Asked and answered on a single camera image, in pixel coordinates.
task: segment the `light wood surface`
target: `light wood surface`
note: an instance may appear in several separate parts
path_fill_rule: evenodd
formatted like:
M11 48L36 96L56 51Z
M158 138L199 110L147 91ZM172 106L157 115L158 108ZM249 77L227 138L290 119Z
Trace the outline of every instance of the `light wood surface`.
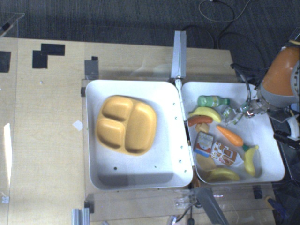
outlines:
M41 43L65 44L66 54L48 56L48 69L32 69L32 51L40 50ZM150 74L153 77L157 72L166 75L169 71L172 48L18 40L9 225L69 225L72 209L83 208L86 199L85 183L88 179L88 176L85 179L84 174L83 131L78 131L72 124L77 120L83 121L80 90L84 79L84 60L90 60L91 56L98 56L102 76L113 75L113 71L129 74L139 70L140 74L145 72L147 76ZM229 51L187 50L187 73L196 74L200 80L202 74L204 80L214 78L215 81L234 81L235 75L229 68L230 63ZM211 66L214 66L213 72L217 69L217 76L213 75ZM271 188L266 188L266 193L272 193ZM236 212L232 211L234 208L239 221L248 218L247 224L257 224L257 219L264 218L263 224L274 224L272 212L262 199L253 199L251 189L243 194L243 199L240 194L234 193L224 200L218 199L228 220L236 221ZM149 218L153 212L147 209L157 206L155 199L139 200L136 194L131 193L129 197L124 196L121 204L130 207L130 204L136 203L140 205L141 212L136 213L132 219L122 217L122 220L118 220L118 213L121 213L116 210L117 204L120 204L119 194L99 192L97 195L103 198L103 211L109 213L107 217L110 218L110 225L165 225L168 215L174 211L174 208L166 208L157 217ZM171 196L161 199L163 202L168 199L173 201ZM227 205L229 200L234 201L234 207ZM144 203L139 203L144 201L148 201L145 207ZM144 214L144 218L138 218L141 214ZM196 224L210 224L203 209L195 210L195 218Z

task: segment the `wooden table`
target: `wooden table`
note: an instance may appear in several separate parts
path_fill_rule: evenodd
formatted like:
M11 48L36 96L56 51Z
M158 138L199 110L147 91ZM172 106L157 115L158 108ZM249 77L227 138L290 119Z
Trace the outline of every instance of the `wooden table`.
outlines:
M14 96L4 92L15 89L16 94L8 224L69 225L72 209L81 209L86 198L84 132L73 126L74 122L83 121L84 60L97 56L101 77L132 74L134 71L139 75L153 76L157 72L166 75L172 63L173 48L2 39L1 44L7 45L7 49L17 56L17 60L11 60L12 72L0 74L0 88L5 88L0 91L0 96L12 98L5 103L1 100L0 116L4 120L11 114L4 109L14 107ZM42 43L64 44L65 55L48 56L48 69L33 69L32 51L41 50ZM229 66L231 62L229 51L187 49L187 75L192 79L235 81L235 73ZM16 84L11 84L9 78L15 75L16 65ZM267 194L272 193L270 186L263 186L262 190L264 195L272 195ZM238 220L239 223L256 224L260 220L263 224L275 224L271 210L263 199L253 198L251 189L228 194L231 197L219 202L230 223ZM241 208L236 209L234 206L239 204ZM170 215L162 211L157 217L113 219L118 213L113 210L113 203L107 212L112 218L108 221L110 225L165 225ZM194 218L196 225L210 224L203 209L195 210Z

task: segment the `green bottle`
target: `green bottle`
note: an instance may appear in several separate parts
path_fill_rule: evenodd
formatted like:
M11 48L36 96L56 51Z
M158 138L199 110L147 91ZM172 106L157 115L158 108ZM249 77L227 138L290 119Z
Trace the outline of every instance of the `green bottle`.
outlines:
M229 105L229 98L221 98L219 96L200 96L198 98L199 107L219 107L220 105Z

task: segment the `white sticker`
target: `white sticker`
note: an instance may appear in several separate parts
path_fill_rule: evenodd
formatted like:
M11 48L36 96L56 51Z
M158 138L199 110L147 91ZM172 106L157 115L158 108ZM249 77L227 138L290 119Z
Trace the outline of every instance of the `white sticker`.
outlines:
M83 129L83 123L77 120L75 123L73 123L73 126L78 130L81 131Z
M9 203L9 197L2 197L2 203L8 204Z

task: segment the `orange carrot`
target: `orange carrot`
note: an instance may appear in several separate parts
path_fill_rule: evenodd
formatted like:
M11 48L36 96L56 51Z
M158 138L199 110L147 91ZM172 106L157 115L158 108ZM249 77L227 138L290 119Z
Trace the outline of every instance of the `orange carrot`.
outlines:
M217 129L234 145L237 147L243 146L243 139L234 132L217 125Z

